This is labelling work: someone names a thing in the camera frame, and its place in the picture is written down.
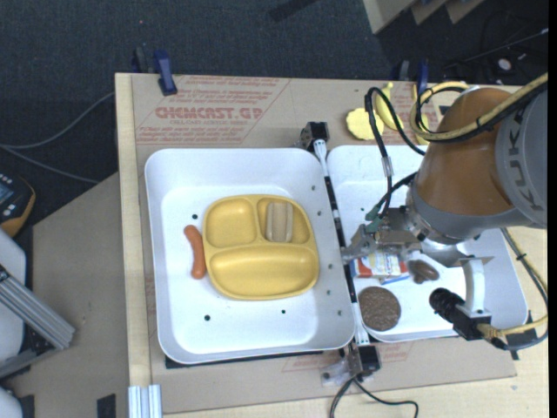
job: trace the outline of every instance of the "brown round object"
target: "brown round object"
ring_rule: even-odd
[[[358,294],[364,324],[376,331],[386,331],[399,323],[400,304],[396,296],[382,287],[368,287]]]

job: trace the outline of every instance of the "yellow divided tray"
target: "yellow divided tray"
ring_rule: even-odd
[[[276,206],[292,205],[281,226],[289,229],[272,241],[269,232]],[[319,257],[304,209],[276,195],[241,195],[219,199],[205,212],[205,263],[212,284],[241,300],[269,300],[309,290],[319,276]]]

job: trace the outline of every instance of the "brown disc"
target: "brown disc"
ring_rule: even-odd
[[[376,331],[386,331],[399,323],[400,304],[396,296],[382,287],[368,287],[358,294],[364,324]]]

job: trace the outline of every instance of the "black floor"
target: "black floor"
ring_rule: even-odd
[[[114,73],[131,71],[137,46],[166,49],[175,73],[286,78],[388,79],[426,58],[430,82],[525,84],[547,71],[548,35],[463,64],[548,27],[548,0],[486,0],[457,24],[444,9],[421,26],[410,12],[378,35],[362,0],[0,0],[0,172],[37,191],[28,226],[117,171],[115,109],[107,98],[67,133],[51,138],[101,97]],[[495,75],[509,56],[516,72]],[[459,66],[446,68],[446,65]]]

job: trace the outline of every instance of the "small brown object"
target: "small brown object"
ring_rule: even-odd
[[[418,284],[426,280],[437,280],[439,278],[439,272],[424,260],[409,260],[406,266],[414,276],[414,282]]]
[[[194,279],[203,279],[207,272],[205,264],[205,251],[203,249],[203,237],[194,225],[188,225],[184,229],[185,237],[190,241],[193,251],[193,265],[191,265],[191,276]]]
[[[387,331],[399,323],[399,300],[388,289],[365,288],[358,294],[358,303],[364,324],[372,330]]]

